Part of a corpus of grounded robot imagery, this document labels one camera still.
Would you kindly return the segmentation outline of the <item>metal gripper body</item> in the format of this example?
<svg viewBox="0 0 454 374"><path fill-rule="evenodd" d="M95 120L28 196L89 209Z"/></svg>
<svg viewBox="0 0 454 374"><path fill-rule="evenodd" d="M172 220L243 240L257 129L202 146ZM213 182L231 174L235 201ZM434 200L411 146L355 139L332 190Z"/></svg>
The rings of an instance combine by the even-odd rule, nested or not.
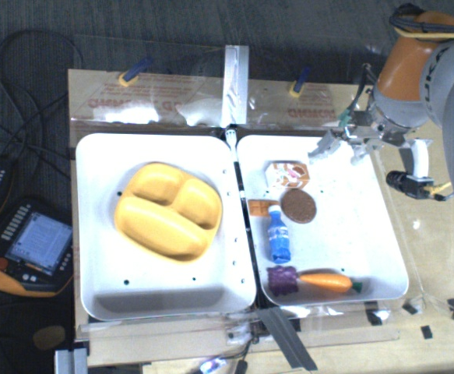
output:
<svg viewBox="0 0 454 374"><path fill-rule="evenodd" d="M409 133L410 129L390 121L379 111L353 111L344 126L344 134L353 145L402 146Z"/></svg>

